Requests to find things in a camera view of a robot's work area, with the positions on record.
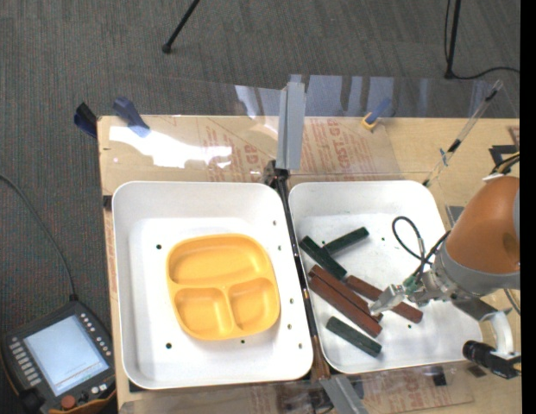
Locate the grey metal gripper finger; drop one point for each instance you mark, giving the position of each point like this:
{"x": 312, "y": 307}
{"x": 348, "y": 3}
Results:
{"x": 393, "y": 291}
{"x": 383, "y": 305}

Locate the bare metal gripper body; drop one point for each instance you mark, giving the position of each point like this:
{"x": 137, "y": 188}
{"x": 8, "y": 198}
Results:
{"x": 426, "y": 288}

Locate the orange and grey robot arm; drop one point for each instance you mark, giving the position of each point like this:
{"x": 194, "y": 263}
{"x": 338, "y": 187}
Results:
{"x": 483, "y": 235}

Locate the brown bar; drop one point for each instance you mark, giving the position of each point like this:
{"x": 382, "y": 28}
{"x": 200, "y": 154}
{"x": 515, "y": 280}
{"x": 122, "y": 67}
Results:
{"x": 336, "y": 284}
{"x": 343, "y": 309}
{"x": 363, "y": 289}

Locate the dark green bar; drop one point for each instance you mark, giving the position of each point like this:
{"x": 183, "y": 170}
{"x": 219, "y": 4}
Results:
{"x": 347, "y": 239}
{"x": 354, "y": 336}
{"x": 323, "y": 257}

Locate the white plastic tray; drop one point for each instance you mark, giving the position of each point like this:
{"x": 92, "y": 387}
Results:
{"x": 138, "y": 317}
{"x": 423, "y": 343}

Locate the thin black rod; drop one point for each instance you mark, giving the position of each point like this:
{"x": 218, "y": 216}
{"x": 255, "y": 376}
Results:
{"x": 295, "y": 252}

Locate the brown cardboard board red print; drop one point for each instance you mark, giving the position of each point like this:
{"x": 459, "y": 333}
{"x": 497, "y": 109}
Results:
{"x": 336, "y": 145}

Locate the yellow divided plate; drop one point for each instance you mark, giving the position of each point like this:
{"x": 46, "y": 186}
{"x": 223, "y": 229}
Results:
{"x": 220, "y": 287}

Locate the black tripod leg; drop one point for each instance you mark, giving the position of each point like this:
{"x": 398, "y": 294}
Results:
{"x": 455, "y": 24}
{"x": 185, "y": 17}

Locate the black cylinder on white bracket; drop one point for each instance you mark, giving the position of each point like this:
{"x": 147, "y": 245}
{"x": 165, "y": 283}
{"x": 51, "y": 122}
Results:
{"x": 487, "y": 354}

